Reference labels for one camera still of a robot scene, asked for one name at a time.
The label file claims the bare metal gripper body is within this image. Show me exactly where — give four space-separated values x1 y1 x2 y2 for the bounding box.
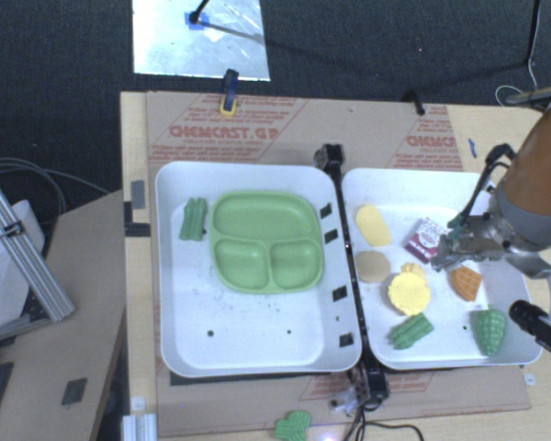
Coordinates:
440 215 551 279

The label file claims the purple and white carton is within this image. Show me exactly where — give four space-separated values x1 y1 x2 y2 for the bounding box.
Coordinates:
403 217 447 265

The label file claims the small yellow scalloped toy food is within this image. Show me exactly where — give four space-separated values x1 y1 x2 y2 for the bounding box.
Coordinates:
399 261 428 281

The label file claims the orange waffle piece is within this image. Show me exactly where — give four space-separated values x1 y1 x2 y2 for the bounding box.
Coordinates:
449 265 483 302

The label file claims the yellow round scalloped toy food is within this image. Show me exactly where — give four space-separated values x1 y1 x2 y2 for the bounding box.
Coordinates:
387 271 433 317

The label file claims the tan round biscuit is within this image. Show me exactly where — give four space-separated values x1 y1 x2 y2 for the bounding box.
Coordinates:
354 250 392 285

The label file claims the white plastic tray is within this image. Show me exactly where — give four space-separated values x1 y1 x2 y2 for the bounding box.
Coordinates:
154 160 364 379
340 167 545 371

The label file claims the yellow oval toy food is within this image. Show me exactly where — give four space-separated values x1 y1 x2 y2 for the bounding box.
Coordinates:
354 203 393 248

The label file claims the green asparagus bundle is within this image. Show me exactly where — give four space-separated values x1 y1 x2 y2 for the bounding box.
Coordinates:
386 312 435 351
178 197 209 242

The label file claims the green ribbed leafy vegetable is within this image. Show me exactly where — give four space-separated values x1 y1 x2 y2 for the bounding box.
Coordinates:
474 308 507 357

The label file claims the thin black rod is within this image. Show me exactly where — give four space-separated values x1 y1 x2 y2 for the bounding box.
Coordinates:
326 163 374 372

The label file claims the green divided plate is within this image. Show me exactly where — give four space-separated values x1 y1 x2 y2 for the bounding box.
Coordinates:
208 190 325 294

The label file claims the brown cardboard board, red print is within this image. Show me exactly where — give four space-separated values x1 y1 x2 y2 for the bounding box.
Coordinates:
144 90 533 438

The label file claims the green broccoli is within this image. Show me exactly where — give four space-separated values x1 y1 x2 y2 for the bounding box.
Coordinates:
274 410 313 441

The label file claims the black cylinder on white bracket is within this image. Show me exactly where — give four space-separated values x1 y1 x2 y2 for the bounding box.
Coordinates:
508 267 551 354

